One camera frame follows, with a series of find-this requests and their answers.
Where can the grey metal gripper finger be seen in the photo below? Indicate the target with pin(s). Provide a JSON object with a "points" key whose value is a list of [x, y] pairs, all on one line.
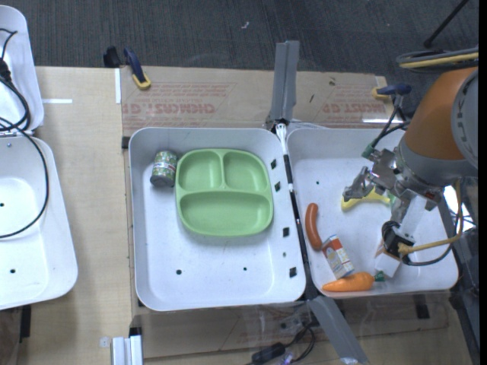
{"points": [[370, 187], [352, 191]]}

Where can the green divided plate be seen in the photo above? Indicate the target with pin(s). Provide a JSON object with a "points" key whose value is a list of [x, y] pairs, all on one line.
{"points": [[224, 211]]}

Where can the brown cardboard board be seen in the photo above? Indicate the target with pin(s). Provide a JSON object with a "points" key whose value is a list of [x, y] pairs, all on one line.
{"points": [[228, 105]]}

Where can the red sausage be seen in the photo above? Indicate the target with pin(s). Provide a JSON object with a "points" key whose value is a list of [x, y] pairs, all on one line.
{"points": [[312, 226]]}

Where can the small green can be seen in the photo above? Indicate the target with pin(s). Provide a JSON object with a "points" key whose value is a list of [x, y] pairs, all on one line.
{"points": [[163, 169]]}

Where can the orange and white carton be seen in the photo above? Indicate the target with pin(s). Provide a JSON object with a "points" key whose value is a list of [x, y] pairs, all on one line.
{"points": [[338, 257]]}

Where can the white plastic tray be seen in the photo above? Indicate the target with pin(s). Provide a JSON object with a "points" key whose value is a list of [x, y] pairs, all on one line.
{"points": [[213, 272], [357, 226]]}

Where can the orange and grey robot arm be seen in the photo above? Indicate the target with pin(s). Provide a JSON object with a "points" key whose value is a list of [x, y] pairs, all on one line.
{"points": [[433, 120]]}

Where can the black cylinder on white bracket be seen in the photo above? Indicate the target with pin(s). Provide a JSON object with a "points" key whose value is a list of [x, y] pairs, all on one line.
{"points": [[397, 242]]}

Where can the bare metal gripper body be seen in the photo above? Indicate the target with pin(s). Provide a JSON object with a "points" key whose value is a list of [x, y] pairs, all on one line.
{"points": [[388, 167]]}

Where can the orange carrot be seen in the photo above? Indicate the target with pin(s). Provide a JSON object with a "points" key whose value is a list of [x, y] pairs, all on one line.
{"points": [[348, 283]]}

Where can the yellow banana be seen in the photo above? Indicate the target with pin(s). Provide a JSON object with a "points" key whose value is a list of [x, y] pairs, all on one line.
{"points": [[355, 204]]}

